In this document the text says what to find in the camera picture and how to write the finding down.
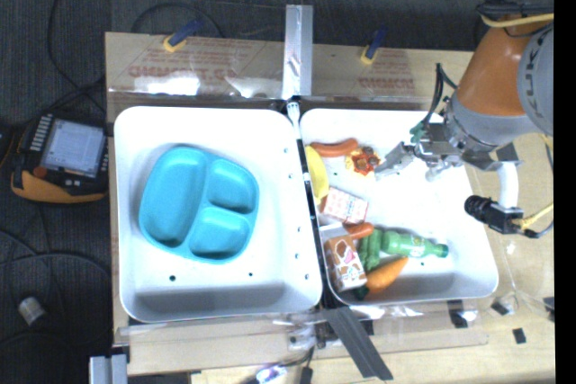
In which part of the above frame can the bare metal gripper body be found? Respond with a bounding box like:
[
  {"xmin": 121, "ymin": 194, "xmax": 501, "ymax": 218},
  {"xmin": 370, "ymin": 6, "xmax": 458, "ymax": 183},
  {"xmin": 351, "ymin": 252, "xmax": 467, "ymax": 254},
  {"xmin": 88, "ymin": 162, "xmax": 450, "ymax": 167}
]
[{"xmin": 412, "ymin": 121, "xmax": 504, "ymax": 173}]

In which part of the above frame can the white plastic tray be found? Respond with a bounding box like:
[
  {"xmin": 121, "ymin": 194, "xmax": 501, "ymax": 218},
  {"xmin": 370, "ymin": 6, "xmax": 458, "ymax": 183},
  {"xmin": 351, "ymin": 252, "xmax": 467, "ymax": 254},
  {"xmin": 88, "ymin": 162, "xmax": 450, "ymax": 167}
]
[
  {"xmin": 298, "ymin": 107, "xmax": 500, "ymax": 308},
  {"xmin": 112, "ymin": 104, "xmax": 324, "ymax": 325}
]

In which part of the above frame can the toy pizza slice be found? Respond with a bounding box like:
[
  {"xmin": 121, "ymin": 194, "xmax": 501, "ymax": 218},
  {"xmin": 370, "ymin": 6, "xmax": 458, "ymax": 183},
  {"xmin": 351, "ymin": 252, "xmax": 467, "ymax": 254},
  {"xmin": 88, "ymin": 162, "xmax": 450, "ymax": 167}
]
[{"xmin": 345, "ymin": 146, "xmax": 382, "ymax": 178}]

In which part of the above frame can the orange toy sausage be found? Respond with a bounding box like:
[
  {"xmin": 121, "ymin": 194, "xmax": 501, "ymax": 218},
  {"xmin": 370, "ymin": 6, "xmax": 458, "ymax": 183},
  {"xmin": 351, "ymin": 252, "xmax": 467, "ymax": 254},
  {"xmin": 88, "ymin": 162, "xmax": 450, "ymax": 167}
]
[
  {"xmin": 343, "ymin": 221, "xmax": 376, "ymax": 241},
  {"xmin": 310, "ymin": 138, "xmax": 360, "ymax": 158}
]

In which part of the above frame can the pink and white carton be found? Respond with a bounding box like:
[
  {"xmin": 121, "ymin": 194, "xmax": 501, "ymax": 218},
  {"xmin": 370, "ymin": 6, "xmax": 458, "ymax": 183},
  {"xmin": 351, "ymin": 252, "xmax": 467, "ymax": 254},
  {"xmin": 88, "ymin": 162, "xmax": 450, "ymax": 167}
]
[{"xmin": 320, "ymin": 186, "xmax": 371, "ymax": 226}]

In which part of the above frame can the green plastic bottle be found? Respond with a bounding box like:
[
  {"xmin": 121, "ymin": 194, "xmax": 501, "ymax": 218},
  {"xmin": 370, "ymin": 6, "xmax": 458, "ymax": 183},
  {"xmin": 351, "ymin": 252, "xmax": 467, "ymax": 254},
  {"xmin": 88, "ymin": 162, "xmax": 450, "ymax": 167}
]
[{"xmin": 381, "ymin": 228, "xmax": 450, "ymax": 260}]

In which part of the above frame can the yellow banana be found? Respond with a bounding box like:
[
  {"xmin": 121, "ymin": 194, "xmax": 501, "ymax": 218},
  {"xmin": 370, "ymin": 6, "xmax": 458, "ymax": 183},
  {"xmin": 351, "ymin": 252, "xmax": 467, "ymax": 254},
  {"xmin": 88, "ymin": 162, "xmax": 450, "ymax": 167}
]
[{"xmin": 304, "ymin": 144, "xmax": 331, "ymax": 206}]

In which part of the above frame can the green toy vegetable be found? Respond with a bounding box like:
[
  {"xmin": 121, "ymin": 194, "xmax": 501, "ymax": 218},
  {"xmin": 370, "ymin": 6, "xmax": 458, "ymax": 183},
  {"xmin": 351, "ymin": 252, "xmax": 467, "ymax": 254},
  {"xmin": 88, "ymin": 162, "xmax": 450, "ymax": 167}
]
[{"xmin": 356, "ymin": 228, "xmax": 384, "ymax": 273}]

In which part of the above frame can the brown and white carton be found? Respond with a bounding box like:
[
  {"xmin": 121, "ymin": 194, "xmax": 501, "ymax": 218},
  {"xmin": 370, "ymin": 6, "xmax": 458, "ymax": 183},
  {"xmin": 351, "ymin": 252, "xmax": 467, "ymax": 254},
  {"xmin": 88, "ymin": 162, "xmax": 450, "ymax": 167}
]
[{"xmin": 322, "ymin": 234, "xmax": 369, "ymax": 294}]

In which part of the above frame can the orange carrot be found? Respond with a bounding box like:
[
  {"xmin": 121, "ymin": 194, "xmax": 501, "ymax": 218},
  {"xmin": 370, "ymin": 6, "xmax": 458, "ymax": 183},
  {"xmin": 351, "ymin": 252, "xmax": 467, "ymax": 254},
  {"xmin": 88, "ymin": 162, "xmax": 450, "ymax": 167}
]
[{"xmin": 352, "ymin": 256, "xmax": 410, "ymax": 301}]

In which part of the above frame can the blue divided plate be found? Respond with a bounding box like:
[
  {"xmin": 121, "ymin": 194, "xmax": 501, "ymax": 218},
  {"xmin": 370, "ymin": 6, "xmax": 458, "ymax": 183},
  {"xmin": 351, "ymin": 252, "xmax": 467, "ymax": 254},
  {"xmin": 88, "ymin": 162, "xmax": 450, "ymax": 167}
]
[{"xmin": 138, "ymin": 145, "xmax": 261, "ymax": 264}]

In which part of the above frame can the brown cardboard board, red print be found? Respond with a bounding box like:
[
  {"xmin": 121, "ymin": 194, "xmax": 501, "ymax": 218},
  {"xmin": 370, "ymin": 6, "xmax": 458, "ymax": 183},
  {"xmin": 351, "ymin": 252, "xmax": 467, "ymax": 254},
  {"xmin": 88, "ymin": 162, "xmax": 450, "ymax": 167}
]
[{"xmin": 103, "ymin": 31, "xmax": 492, "ymax": 377}]

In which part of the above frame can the small silver can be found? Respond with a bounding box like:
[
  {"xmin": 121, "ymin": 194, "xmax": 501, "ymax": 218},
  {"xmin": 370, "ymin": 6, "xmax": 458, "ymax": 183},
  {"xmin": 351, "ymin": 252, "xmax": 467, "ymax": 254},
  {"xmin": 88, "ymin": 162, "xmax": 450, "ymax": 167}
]
[{"xmin": 17, "ymin": 295, "xmax": 48, "ymax": 326}]

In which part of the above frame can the black cylinder on white bracket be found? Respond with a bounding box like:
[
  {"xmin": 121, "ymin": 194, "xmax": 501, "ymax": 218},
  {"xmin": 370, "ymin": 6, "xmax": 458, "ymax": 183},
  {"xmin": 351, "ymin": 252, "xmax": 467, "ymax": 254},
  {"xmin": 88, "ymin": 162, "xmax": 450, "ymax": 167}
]
[{"xmin": 463, "ymin": 161, "xmax": 526, "ymax": 236}]

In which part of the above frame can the black block with thin wires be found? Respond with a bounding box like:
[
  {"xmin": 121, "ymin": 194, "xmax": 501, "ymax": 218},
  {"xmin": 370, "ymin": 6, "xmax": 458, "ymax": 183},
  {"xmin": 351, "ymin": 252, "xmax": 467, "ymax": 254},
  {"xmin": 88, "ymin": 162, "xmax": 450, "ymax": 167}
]
[{"xmin": 313, "ymin": 320, "xmax": 335, "ymax": 350}]

